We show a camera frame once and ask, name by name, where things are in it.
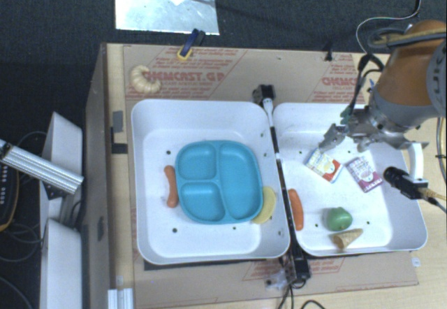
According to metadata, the white and yellow packet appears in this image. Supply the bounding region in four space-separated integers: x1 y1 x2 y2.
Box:
305 148 344 184

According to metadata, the cream croissant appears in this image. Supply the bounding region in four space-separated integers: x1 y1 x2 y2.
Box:
130 64 163 94

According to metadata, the yellow banana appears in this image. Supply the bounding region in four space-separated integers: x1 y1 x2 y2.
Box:
251 185 277 225

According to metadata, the brown cardboard board red print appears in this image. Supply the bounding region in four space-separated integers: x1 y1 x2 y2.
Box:
122 44 420 301

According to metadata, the green pepper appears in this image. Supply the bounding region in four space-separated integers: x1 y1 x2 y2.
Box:
325 206 354 233

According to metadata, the thin black and white rod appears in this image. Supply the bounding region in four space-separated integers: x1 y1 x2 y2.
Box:
263 97 298 259

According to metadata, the blue divided plate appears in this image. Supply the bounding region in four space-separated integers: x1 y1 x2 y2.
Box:
174 140 265 226

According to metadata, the orange sausage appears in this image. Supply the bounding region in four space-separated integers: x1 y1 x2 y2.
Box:
163 164 179 209
287 188 305 232

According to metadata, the white plastic tray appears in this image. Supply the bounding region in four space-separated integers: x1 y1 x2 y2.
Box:
272 101 429 257
131 98 292 266

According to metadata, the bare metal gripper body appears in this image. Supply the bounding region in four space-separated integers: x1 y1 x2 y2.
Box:
343 107 430 151

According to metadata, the tan ice cream cone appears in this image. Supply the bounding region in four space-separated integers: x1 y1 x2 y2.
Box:
331 227 365 250

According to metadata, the purple and white carton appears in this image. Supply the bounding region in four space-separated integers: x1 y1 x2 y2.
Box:
346 156 383 194

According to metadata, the black cylinder on white bracket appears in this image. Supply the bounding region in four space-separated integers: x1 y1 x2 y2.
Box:
382 141 430 201

